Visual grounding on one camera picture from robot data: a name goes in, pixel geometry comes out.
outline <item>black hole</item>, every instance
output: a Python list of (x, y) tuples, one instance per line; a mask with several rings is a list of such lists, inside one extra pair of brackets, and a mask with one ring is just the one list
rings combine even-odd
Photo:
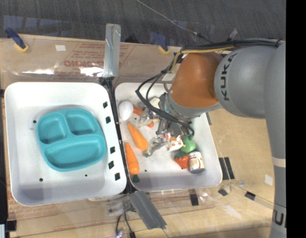
[(111, 162), (109, 163), (109, 169), (111, 169), (112, 167), (114, 167), (114, 162), (113, 162), (113, 161), (111, 161)]
[(115, 180), (118, 180), (118, 179), (120, 179), (121, 177), (120, 177), (120, 173), (116, 173), (115, 174)]

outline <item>toy can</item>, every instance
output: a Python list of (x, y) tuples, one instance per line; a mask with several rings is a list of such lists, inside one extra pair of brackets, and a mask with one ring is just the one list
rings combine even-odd
[(204, 163), (202, 160), (202, 155), (200, 152), (197, 151), (190, 152), (188, 153), (188, 156), (189, 156), (188, 165), (191, 173), (197, 174), (205, 170)]

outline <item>teal divided plate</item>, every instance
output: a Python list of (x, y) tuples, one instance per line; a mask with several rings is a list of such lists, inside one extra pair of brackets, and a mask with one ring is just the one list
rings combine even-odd
[(86, 168), (107, 152), (98, 121), (84, 109), (49, 113), (39, 119), (36, 132), (45, 161), (57, 171)]

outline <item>toy carrot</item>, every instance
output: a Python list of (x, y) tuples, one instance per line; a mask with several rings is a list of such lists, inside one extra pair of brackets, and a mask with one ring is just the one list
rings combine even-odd
[(133, 175), (133, 182), (139, 182), (138, 173), (139, 173), (139, 164), (137, 158), (131, 148), (130, 144), (125, 143), (125, 153), (126, 153), (126, 162), (129, 173)]
[(127, 123), (127, 127), (131, 136), (137, 146), (138, 149), (145, 151), (148, 148), (148, 141), (146, 138), (129, 122)]
[[(133, 105), (133, 113), (134, 114), (137, 114), (137, 115), (140, 116), (143, 112), (144, 112), (143, 109)], [(147, 126), (150, 127), (150, 128), (154, 127), (154, 122), (152, 121)]]

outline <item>dark floor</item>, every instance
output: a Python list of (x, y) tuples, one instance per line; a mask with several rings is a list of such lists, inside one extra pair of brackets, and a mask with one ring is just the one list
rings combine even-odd
[[(107, 23), (121, 25), (121, 41), (146, 44), (152, 43), (151, 33), (172, 46), (220, 42), (235, 29), (236, 39), (285, 40), (286, 0), (0, 0), (0, 38), (11, 27), (18, 33), (103, 40)], [(4, 180), (0, 111), (0, 223), (6, 218)]]

